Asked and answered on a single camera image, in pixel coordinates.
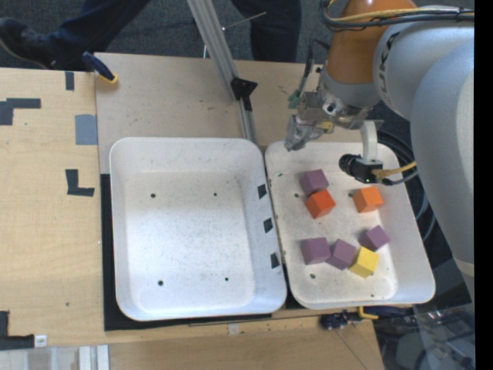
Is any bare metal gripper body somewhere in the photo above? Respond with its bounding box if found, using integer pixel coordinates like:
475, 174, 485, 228
295, 89, 373, 130

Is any purple cube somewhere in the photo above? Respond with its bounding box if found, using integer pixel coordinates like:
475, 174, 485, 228
299, 168, 330, 198
358, 224, 391, 252
300, 237, 332, 266
325, 238, 357, 271

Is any red orange cube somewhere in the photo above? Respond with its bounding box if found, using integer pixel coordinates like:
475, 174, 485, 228
304, 189, 337, 220

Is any person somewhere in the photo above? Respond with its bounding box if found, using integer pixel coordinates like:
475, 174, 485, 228
0, 0, 303, 71

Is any pale wood board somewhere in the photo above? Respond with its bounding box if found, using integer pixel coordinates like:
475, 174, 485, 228
94, 52, 415, 346

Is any white plastic tray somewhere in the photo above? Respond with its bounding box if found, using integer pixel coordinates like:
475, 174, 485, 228
109, 136, 288, 322
263, 139, 437, 311

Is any yellow cube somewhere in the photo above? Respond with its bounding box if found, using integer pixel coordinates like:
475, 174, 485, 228
348, 246, 381, 279

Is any black cylinder on white bracket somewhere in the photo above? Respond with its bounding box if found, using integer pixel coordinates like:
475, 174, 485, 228
338, 119, 385, 185

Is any black block with thin wires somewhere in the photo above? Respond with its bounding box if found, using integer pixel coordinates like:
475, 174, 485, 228
319, 310, 360, 331

